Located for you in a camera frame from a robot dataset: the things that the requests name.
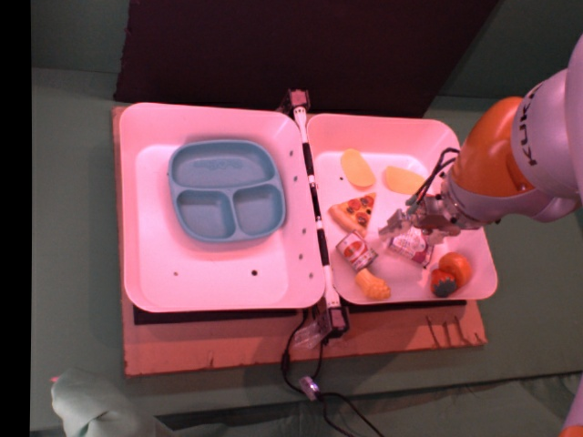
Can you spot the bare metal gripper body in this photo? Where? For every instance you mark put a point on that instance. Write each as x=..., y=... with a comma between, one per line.
x=432, y=214

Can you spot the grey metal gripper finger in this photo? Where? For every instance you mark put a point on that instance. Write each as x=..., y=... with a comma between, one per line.
x=436, y=237
x=394, y=223

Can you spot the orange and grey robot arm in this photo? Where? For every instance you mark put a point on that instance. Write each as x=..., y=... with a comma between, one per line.
x=496, y=153

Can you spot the white and pink packet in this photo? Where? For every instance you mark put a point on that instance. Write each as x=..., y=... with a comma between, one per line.
x=412, y=248

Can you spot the toy pizza slice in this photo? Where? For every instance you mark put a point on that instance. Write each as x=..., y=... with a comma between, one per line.
x=355, y=210

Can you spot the yellow oval slice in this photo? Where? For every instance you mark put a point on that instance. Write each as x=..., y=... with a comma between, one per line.
x=403, y=180
x=357, y=167

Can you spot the white plastic tray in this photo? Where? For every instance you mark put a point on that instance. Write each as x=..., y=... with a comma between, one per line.
x=150, y=226
x=473, y=262

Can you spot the small red can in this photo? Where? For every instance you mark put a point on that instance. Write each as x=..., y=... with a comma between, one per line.
x=356, y=249

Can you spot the yellow ribbed toy food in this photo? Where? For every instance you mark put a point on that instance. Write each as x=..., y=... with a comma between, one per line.
x=373, y=286

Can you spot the thin black and white rod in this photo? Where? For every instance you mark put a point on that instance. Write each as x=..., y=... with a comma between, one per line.
x=311, y=171

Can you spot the blue divided plate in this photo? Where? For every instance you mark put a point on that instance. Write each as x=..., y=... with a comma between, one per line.
x=218, y=178

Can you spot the brown cardboard board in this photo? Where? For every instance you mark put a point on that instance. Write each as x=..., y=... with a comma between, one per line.
x=228, y=339

